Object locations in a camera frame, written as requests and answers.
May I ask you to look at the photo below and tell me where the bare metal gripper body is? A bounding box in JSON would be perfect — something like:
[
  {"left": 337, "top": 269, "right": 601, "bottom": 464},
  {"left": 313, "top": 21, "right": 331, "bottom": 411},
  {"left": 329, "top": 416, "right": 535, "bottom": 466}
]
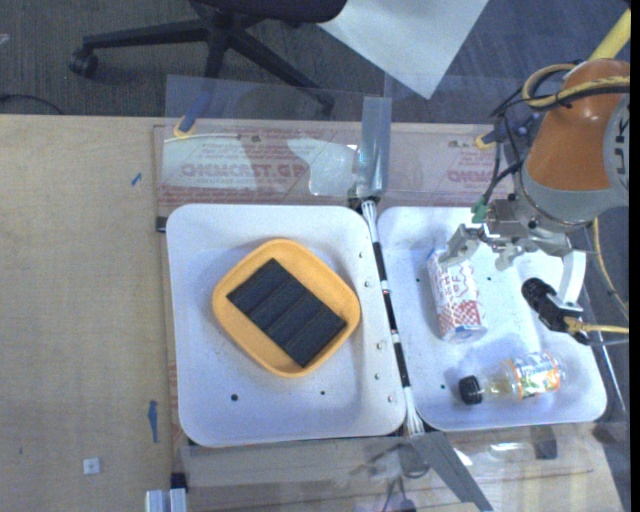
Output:
[{"left": 482, "top": 196, "right": 572, "bottom": 257}]

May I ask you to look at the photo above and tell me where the white and red can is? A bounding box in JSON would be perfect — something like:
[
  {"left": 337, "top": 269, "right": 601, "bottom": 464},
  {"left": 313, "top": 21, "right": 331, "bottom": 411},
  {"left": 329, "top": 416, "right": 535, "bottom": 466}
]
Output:
[{"left": 426, "top": 248, "right": 489, "bottom": 345}]

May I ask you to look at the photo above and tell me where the thin black and white rod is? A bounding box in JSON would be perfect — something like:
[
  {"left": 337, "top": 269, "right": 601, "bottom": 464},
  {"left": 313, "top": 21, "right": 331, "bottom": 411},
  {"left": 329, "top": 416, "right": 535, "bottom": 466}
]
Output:
[{"left": 360, "top": 199, "right": 426, "bottom": 439}]

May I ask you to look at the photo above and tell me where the clear plastic bottle black cap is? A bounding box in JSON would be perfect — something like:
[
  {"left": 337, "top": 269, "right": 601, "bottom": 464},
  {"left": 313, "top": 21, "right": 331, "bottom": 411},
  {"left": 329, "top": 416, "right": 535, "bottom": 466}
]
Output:
[{"left": 457, "top": 350, "right": 567, "bottom": 406}]

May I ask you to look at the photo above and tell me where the orange plate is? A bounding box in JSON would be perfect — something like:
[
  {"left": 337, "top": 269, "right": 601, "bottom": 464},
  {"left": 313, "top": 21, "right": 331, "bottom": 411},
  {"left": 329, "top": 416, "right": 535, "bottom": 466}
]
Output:
[{"left": 211, "top": 238, "right": 363, "bottom": 379}]

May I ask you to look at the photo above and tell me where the white plastic tray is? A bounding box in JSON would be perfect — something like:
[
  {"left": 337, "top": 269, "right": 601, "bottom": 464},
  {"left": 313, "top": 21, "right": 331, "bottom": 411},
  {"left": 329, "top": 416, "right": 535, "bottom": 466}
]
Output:
[
  {"left": 164, "top": 202, "right": 408, "bottom": 448},
  {"left": 376, "top": 205, "right": 609, "bottom": 433}
]

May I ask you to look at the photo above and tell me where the black ridged rectangular block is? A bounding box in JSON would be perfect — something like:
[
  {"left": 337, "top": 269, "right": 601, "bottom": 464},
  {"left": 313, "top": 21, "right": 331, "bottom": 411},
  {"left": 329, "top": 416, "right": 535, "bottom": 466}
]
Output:
[{"left": 225, "top": 257, "right": 349, "bottom": 370}]

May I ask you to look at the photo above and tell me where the brown cardboard board red print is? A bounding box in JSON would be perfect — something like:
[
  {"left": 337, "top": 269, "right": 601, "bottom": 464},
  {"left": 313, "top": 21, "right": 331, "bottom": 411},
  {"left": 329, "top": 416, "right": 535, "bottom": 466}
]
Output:
[{"left": 152, "top": 122, "right": 617, "bottom": 501}]

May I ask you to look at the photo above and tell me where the black cylinder on white bracket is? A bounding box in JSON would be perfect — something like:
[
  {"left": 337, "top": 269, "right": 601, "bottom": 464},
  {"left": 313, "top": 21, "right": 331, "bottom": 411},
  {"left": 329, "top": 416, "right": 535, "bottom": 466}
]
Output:
[{"left": 520, "top": 249, "right": 588, "bottom": 334}]

